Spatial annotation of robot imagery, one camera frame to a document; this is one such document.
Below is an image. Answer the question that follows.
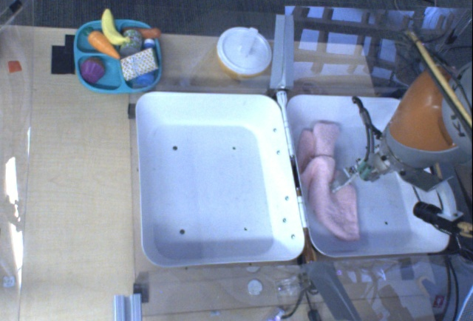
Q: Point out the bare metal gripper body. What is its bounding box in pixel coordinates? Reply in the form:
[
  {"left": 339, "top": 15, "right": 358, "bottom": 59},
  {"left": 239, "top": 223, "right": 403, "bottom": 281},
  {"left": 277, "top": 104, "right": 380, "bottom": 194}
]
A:
[{"left": 353, "top": 153, "right": 404, "bottom": 183}]

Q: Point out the pink towel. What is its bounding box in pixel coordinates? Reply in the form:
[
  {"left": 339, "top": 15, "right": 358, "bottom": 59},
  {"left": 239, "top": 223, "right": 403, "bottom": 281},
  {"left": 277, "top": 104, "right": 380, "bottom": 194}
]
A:
[{"left": 296, "top": 120, "right": 361, "bottom": 243}]

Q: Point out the white plastic tray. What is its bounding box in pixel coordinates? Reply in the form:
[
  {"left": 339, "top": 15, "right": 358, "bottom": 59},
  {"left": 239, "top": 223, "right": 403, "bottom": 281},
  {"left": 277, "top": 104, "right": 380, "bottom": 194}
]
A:
[
  {"left": 285, "top": 94, "right": 452, "bottom": 259},
  {"left": 135, "top": 91, "right": 306, "bottom": 268}
]

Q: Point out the clear plastic bottle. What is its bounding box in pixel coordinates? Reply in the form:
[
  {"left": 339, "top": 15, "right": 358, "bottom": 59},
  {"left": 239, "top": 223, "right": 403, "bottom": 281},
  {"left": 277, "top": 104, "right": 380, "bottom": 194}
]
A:
[{"left": 275, "top": 274, "right": 310, "bottom": 299}]

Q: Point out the yellow tub with white lid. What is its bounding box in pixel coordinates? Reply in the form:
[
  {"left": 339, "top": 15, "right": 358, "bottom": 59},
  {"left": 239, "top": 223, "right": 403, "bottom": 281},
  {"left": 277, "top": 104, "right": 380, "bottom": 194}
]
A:
[{"left": 215, "top": 26, "right": 273, "bottom": 81}]

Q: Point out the yellow patterned carton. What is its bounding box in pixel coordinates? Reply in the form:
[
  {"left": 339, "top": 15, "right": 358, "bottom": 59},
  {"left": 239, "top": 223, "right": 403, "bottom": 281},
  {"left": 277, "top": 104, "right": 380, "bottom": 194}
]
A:
[{"left": 119, "top": 47, "right": 160, "bottom": 82}]

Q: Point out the brown sausage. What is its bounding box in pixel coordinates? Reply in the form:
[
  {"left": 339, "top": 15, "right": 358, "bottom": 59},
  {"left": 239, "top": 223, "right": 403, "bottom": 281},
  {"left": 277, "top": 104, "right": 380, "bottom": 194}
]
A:
[{"left": 137, "top": 27, "right": 163, "bottom": 40}]

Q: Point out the small grey can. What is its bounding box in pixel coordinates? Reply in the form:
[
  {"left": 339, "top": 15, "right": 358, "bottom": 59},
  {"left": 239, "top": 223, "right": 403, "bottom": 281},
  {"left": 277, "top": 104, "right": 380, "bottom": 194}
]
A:
[{"left": 118, "top": 28, "right": 144, "bottom": 58}]

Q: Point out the blue divided plate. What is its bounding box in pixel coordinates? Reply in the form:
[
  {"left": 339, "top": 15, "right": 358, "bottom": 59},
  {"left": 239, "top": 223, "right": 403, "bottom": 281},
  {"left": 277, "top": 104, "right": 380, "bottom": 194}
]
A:
[{"left": 72, "top": 18, "right": 164, "bottom": 95}]

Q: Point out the orange carrot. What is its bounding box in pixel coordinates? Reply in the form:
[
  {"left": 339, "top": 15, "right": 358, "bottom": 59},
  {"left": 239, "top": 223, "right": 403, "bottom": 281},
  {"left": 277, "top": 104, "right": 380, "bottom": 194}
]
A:
[{"left": 86, "top": 30, "right": 121, "bottom": 61}]

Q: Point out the yellow banana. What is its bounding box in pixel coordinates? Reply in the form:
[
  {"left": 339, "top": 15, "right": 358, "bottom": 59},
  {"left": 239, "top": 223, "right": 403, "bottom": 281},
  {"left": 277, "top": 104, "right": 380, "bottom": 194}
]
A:
[{"left": 100, "top": 8, "right": 131, "bottom": 47}]

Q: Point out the black cylinder on white bracket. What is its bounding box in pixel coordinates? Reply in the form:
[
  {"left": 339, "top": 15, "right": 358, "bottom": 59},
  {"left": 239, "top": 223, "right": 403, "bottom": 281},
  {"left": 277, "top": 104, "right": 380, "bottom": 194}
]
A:
[{"left": 412, "top": 178, "right": 465, "bottom": 236}]

